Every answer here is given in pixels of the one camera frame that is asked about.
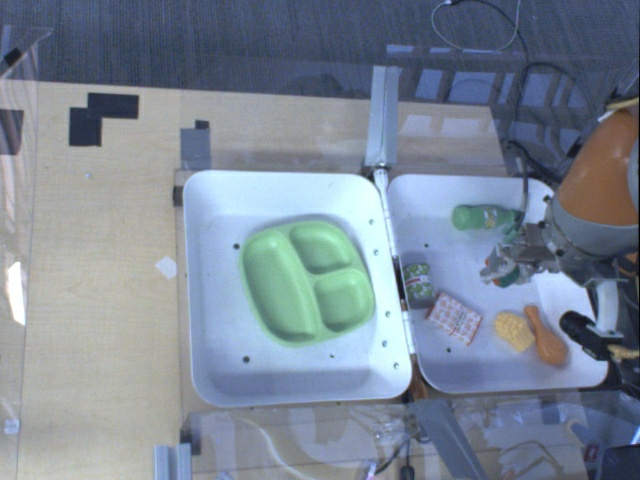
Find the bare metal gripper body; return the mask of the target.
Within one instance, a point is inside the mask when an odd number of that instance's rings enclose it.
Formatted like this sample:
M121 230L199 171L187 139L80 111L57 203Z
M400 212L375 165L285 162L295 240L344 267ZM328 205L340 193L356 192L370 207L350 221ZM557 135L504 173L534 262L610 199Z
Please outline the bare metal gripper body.
M544 221L522 224L514 238L501 246L501 254L508 261L534 273L557 273L560 268L556 249L545 241L544 232L548 230Z

